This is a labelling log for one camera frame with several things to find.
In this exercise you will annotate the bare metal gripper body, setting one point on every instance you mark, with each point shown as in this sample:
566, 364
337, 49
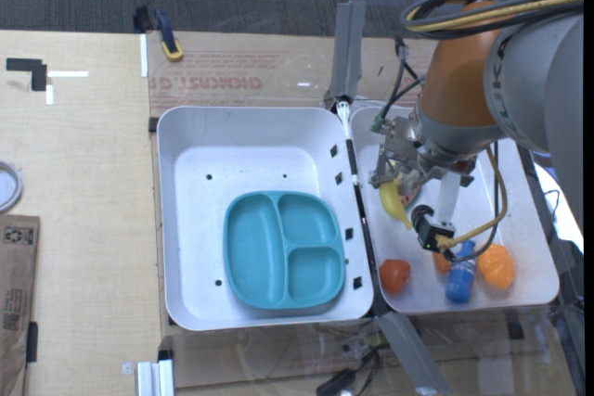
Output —
403, 139

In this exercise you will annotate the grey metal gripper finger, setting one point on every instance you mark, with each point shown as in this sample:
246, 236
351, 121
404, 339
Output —
410, 181
381, 169

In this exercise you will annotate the yellow banana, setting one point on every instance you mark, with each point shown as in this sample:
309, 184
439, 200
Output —
392, 201

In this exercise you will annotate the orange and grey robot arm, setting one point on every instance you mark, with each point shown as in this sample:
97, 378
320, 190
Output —
464, 74

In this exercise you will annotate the small orange toy carrot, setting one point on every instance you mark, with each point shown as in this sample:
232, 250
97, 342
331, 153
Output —
441, 263

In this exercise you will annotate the red orange toy pepper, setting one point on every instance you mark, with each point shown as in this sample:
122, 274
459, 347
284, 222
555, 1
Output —
394, 276

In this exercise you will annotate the blue bottle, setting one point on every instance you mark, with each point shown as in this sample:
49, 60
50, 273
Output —
460, 280

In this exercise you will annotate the white plastic tray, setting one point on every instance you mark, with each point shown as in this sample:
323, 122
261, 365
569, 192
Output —
204, 218
524, 218

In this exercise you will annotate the orange toy fruit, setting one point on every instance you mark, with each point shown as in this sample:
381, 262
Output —
496, 266

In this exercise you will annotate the blue divided plate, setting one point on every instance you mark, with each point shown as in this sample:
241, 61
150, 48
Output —
253, 246

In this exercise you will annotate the brown cardboard board red print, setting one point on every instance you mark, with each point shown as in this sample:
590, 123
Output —
241, 74

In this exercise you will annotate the brown paper packet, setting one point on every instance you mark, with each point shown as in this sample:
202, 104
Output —
16, 292

